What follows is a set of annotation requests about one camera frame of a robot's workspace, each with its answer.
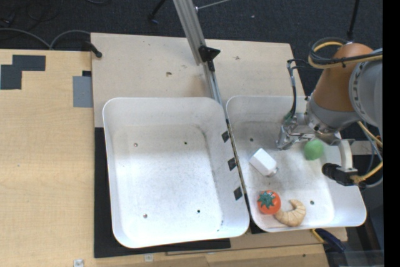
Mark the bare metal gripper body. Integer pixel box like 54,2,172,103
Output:
280,112,342,146

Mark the green ball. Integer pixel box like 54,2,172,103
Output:
304,139,325,161

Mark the white plastic bottle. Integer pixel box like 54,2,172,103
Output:
249,148,279,178

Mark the white plastic tray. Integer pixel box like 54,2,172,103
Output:
102,96,251,249
225,95,368,233

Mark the red tomato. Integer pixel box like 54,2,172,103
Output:
256,189,282,215

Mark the beige croissant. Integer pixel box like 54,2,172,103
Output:
274,199,307,228

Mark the pale wood board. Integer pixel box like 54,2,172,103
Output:
90,33,348,260

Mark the black cylinder on white bracket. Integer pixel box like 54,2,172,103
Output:
321,138,361,187

